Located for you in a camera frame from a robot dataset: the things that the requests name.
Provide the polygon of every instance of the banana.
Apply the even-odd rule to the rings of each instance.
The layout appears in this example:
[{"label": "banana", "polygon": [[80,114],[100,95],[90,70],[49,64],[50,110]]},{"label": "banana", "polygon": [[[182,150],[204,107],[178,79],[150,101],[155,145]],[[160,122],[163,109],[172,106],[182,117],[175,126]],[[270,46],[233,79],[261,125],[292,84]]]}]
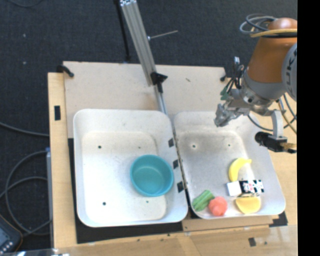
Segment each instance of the banana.
[{"label": "banana", "polygon": [[242,166],[245,164],[250,164],[252,162],[251,159],[245,159],[243,157],[239,157],[234,160],[229,167],[229,179],[231,182],[235,182],[238,180],[238,173]]}]

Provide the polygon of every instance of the black carpet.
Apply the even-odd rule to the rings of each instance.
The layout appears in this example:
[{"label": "black carpet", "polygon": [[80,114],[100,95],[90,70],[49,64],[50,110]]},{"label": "black carpet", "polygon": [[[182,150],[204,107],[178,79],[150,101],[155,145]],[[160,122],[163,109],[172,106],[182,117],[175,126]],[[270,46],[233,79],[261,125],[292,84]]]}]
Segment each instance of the black carpet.
[{"label": "black carpet", "polygon": [[[31,5],[39,0],[15,0]],[[264,13],[298,19],[298,0],[138,0],[156,64],[226,67],[234,56],[249,62],[257,39],[239,32],[245,17]],[[127,25],[132,63],[139,63]],[[113,0],[42,0],[21,7],[0,0],[0,122],[49,133],[47,73],[63,61],[123,62],[125,47]],[[49,138],[0,127],[0,193],[10,171],[25,156],[49,147]],[[11,183],[47,176],[44,155],[26,161]],[[48,190],[43,180],[27,181],[9,193],[12,212],[27,229],[48,218]],[[0,214],[12,225],[5,198]],[[47,232],[48,226],[39,230]],[[19,250],[50,248],[49,235],[29,235]]]}]

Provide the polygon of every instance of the teal bowl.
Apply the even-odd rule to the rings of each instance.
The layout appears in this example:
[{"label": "teal bowl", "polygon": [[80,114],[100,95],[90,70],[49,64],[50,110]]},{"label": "teal bowl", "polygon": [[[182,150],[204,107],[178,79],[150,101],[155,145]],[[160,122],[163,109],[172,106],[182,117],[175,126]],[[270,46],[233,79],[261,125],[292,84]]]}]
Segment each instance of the teal bowl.
[{"label": "teal bowl", "polygon": [[132,163],[130,178],[136,191],[146,197],[162,196],[174,184],[171,166],[153,154],[142,155]]}]

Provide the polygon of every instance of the toy fruit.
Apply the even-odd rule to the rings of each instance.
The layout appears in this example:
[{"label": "toy fruit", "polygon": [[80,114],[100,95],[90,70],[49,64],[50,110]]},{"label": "toy fruit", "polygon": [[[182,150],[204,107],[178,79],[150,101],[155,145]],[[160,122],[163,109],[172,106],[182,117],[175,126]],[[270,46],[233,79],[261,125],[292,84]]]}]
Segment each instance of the toy fruit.
[{"label": "toy fruit", "polygon": [[228,203],[222,196],[216,196],[209,202],[208,208],[214,216],[223,216],[228,209]]},{"label": "toy fruit", "polygon": [[192,207],[196,212],[202,211],[208,206],[210,200],[214,198],[214,195],[209,190],[205,190],[192,201]]},{"label": "toy fruit", "polygon": [[261,200],[257,196],[239,197],[235,199],[235,204],[244,214],[253,214],[259,211]]},{"label": "toy fruit", "polygon": [[252,162],[251,159],[245,159],[243,157],[239,157],[234,160],[229,167],[229,179],[231,182],[235,182],[238,180],[238,173],[242,166],[245,164],[250,164]]}]

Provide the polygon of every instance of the green vegetable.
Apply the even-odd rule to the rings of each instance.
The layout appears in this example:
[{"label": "green vegetable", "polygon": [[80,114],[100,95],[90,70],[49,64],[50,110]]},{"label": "green vegetable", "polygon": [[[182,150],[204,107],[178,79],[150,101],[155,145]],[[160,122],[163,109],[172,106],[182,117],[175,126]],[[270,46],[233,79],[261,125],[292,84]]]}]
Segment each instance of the green vegetable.
[{"label": "green vegetable", "polygon": [[214,195],[209,190],[205,190],[201,193],[201,195],[193,199],[192,207],[196,212],[202,211],[208,206],[210,200],[214,198]]}]

